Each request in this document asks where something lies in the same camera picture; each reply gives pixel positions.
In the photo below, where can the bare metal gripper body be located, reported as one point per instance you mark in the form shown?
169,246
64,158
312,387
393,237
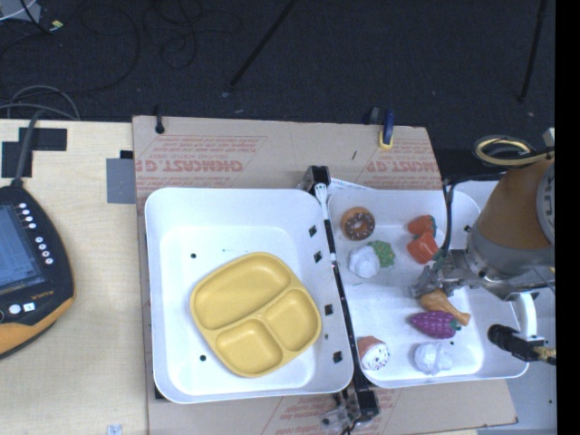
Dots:
466,271

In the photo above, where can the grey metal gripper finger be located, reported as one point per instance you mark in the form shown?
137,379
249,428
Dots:
448,289
423,281

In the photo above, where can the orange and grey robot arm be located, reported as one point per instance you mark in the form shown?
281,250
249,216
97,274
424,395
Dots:
512,206

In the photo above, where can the brown chicken drumstick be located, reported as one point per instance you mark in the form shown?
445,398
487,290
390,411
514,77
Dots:
437,301

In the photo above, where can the orange bell pepper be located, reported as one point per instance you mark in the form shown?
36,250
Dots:
421,248

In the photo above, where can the white plastic tray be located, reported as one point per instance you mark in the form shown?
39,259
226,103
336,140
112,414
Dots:
389,288
181,215

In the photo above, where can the purple grapes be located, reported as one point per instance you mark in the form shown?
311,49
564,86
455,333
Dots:
432,324

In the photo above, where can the green grapes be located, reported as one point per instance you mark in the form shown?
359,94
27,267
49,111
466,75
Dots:
384,253

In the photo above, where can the red strawberry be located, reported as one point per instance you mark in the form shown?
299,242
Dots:
419,225

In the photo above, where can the white cauliflower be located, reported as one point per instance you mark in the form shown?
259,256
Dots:
363,263

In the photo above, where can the white garlic bulb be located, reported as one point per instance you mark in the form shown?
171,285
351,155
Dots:
430,358

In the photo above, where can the thin black and white rod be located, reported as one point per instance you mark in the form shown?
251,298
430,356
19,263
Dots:
337,274

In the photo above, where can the white ice cream cone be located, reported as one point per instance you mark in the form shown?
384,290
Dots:
374,355

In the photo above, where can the brown chocolate doughnut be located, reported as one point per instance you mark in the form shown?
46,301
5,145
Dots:
350,219

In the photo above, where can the yellow divided plate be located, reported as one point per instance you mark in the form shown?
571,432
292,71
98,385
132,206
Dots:
254,311

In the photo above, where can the brown cardboard board red print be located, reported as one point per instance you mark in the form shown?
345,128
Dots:
272,161

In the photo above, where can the black cylinder on white bracket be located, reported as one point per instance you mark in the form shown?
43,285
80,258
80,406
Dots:
516,340

